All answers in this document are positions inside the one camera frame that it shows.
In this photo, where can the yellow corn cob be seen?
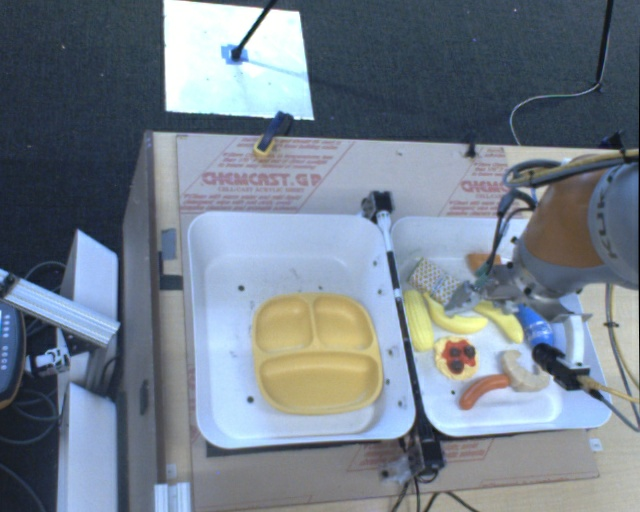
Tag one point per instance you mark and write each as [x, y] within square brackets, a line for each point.
[419, 320]

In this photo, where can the orange sausage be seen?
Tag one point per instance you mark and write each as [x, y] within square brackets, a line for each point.
[482, 390]

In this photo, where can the blue bottle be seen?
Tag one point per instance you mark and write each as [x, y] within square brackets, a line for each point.
[537, 327]

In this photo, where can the brown cardboard board red print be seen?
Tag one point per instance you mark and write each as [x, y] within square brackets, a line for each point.
[310, 175]

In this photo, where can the orange carrot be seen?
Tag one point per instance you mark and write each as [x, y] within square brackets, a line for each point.
[480, 260]

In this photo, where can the white plastic tray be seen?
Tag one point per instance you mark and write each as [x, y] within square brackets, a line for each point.
[500, 415]
[300, 250]

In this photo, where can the beige curved biscuit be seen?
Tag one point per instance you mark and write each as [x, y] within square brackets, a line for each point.
[525, 380]

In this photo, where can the black cylinder on white bracket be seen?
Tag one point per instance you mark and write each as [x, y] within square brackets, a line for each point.
[550, 360]

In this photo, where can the yellow banana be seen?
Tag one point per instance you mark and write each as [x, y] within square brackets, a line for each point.
[460, 324]
[505, 322]

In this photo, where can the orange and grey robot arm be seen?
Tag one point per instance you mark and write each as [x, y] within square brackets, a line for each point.
[565, 225]

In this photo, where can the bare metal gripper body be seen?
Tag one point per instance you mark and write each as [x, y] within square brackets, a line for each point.
[510, 287]

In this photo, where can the thin black and white rod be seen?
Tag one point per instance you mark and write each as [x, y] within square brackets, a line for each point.
[395, 280]

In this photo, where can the yellow pizza slice red topping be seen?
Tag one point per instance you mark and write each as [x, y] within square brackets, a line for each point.
[450, 365]

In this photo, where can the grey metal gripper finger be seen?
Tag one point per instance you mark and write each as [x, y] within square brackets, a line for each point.
[471, 289]
[456, 303]

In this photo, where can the patterned yellow packet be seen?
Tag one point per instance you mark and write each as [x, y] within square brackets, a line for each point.
[430, 277]

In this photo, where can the yellow divided plate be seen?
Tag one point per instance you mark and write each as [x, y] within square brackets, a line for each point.
[315, 375]

